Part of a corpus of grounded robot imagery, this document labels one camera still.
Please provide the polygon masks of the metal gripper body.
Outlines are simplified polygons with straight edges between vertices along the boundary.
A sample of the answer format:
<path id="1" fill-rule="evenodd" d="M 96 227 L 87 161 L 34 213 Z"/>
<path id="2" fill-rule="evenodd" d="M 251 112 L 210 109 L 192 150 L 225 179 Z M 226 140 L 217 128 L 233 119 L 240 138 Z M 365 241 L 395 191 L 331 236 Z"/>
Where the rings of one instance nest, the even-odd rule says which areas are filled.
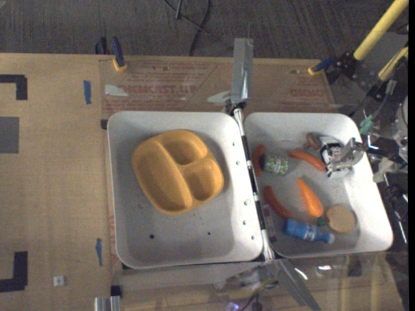
<path id="1" fill-rule="evenodd" d="M 395 140 L 370 134 L 363 136 L 362 139 L 364 140 L 366 153 L 371 164 L 378 164 L 383 158 L 399 165 L 404 163 L 399 154 L 401 148 Z"/>

